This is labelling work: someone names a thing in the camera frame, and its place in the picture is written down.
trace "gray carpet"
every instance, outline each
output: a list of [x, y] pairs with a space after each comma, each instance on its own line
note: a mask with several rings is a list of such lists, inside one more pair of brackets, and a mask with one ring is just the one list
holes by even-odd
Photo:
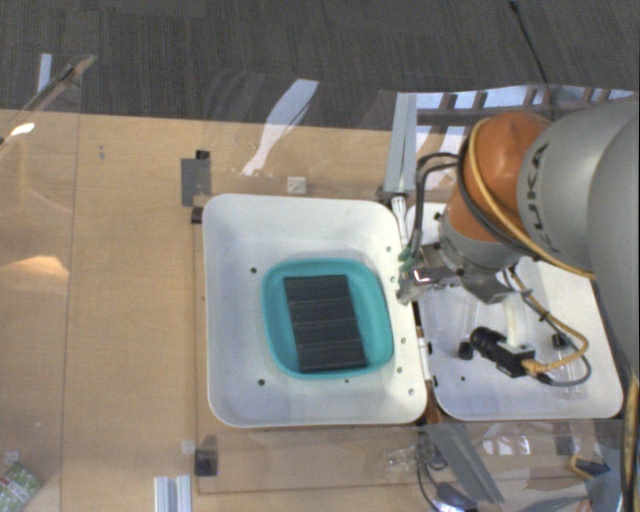
[[260, 121], [296, 78], [322, 82], [327, 126], [375, 127], [381, 91], [638, 89], [638, 2], [517, 2], [0, 0], [0, 107], [35, 92], [41, 53], [97, 55], [83, 110], [117, 115]]

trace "teal container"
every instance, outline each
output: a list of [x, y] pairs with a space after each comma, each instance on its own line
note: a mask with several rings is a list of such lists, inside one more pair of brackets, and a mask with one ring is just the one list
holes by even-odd
[[[345, 275], [360, 330], [366, 367], [302, 373], [284, 288], [285, 277]], [[292, 260], [272, 267], [262, 280], [262, 316], [274, 362], [299, 379], [339, 379], [375, 371], [393, 355], [393, 333], [382, 286], [371, 270], [356, 260], [322, 258]]]
[[0, 477], [0, 512], [20, 512], [40, 489], [38, 479], [22, 464], [14, 463]]

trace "black grooved pad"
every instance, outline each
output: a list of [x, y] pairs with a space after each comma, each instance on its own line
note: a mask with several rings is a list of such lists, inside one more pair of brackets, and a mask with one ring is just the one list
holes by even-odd
[[284, 289], [302, 373], [367, 365], [347, 276], [285, 277]]

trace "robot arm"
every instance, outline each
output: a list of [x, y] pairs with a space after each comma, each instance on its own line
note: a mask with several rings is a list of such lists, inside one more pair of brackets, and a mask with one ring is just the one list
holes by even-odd
[[401, 275], [401, 302], [461, 284], [485, 303], [510, 292], [495, 277], [523, 255], [595, 279], [638, 375], [638, 104], [611, 104], [555, 123], [511, 112], [477, 125], [458, 188]]

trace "teal tray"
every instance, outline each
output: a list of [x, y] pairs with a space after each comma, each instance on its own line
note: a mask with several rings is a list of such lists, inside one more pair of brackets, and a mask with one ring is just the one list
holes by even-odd
[[[346, 275], [367, 365], [354, 370], [302, 373], [284, 289], [285, 277]], [[344, 379], [375, 371], [393, 355], [393, 334], [382, 287], [376, 276], [356, 260], [323, 258], [285, 261], [262, 280], [262, 316], [267, 343], [276, 365], [300, 379]]]

